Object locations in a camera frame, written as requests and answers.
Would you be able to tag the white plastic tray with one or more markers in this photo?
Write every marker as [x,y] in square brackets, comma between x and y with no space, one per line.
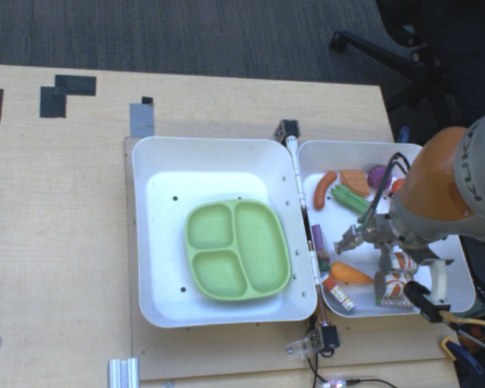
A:
[347,224]
[165,237]

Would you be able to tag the white and orange can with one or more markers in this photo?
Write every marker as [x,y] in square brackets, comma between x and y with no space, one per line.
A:
[402,262]
[392,283]

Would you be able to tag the orange waffle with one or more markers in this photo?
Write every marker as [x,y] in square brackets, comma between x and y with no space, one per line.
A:
[355,182]

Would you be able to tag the green divided plate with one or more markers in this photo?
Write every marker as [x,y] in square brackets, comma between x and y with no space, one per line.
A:
[238,253]

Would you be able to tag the red tomato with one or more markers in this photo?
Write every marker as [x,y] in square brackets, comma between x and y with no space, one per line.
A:
[398,185]

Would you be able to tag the thin black and white rod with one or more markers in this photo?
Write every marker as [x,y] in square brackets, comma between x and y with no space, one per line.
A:
[299,184]

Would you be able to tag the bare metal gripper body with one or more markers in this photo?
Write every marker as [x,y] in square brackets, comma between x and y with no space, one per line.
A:
[382,229]

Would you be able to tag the orange sausage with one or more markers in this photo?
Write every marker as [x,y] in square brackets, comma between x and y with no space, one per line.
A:
[322,190]

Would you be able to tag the red and white carton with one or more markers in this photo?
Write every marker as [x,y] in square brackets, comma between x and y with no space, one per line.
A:
[339,295]

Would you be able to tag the black cylinder on white bracket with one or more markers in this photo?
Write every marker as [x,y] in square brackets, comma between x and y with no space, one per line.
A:
[438,281]

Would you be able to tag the purple bottle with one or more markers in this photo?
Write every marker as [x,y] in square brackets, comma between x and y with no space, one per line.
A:
[319,241]

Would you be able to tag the person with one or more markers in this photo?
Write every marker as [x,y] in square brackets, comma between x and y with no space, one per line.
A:
[469,35]

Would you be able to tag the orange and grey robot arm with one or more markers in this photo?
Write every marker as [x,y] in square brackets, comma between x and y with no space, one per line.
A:
[436,184]

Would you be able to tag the green asparagus bunch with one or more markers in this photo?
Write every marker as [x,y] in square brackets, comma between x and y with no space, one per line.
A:
[349,200]

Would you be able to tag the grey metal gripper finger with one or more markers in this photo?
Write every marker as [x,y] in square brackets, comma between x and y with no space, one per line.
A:
[354,231]
[347,245]

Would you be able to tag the orange carrot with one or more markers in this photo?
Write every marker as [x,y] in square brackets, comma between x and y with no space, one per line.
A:
[347,273]

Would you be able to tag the black office chair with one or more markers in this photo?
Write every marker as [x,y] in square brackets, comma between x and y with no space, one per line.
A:
[396,59]

